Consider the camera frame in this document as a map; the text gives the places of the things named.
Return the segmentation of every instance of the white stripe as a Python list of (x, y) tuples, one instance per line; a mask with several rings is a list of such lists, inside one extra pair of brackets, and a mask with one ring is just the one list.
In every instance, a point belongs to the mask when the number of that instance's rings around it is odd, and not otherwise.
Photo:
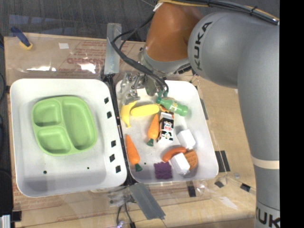
[(265, 168), (265, 169), (272, 169), (272, 170), (279, 170), (280, 169), (280, 161), (264, 161), (257, 159), (251, 156), (252, 162), (254, 165)]

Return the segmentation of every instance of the green bowl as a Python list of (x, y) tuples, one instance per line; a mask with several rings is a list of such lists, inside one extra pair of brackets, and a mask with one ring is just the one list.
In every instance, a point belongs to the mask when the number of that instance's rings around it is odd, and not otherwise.
[(97, 130), (87, 103), (76, 96), (41, 100), (32, 109), (39, 147), (50, 155), (69, 155), (92, 148)]

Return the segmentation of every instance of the gray carpet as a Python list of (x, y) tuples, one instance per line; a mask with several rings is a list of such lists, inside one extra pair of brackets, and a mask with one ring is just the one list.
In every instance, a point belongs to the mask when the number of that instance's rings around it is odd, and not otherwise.
[[(26, 32), (105, 38), (109, 22), (122, 24), (123, 31), (135, 28), (152, 12), (156, 0), (0, 0), (0, 33), (11, 36), (11, 26)], [(224, 0), (259, 9), (280, 17), (280, 0)], [(216, 11), (201, 8), (203, 14)], [(145, 41), (149, 26), (132, 38)], [(4, 53), (0, 72), (5, 77)], [(3, 139), (0, 145), (0, 216), (12, 209), (7, 102), (0, 103)]]

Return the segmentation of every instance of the green bottle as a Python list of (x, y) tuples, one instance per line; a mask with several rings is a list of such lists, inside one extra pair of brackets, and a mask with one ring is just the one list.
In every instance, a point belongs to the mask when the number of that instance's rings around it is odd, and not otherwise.
[(156, 104), (161, 104), (168, 111), (171, 111), (181, 116), (187, 115), (188, 112), (188, 107), (186, 105), (181, 105), (172, 99), (157, 97)]

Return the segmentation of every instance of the toy banana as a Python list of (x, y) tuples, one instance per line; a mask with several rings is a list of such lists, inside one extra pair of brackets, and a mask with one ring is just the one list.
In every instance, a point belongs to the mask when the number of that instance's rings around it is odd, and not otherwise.
[(148, 116), (158, 113), (160, 110), (157, 104), (142, 105), (131, 110), (132, 116)]
[(136, 101), (133, 101), (129, 104), (125, 104), (125, 105), (122, 106), (122, 109), (120, 111), (120, 116), (121, 116), (123, 122), (125, 124), (127, 124), (128, 128), (131, 127), (131, 125), (130, 125), (130, 111), (135, 104), (136, 104)]

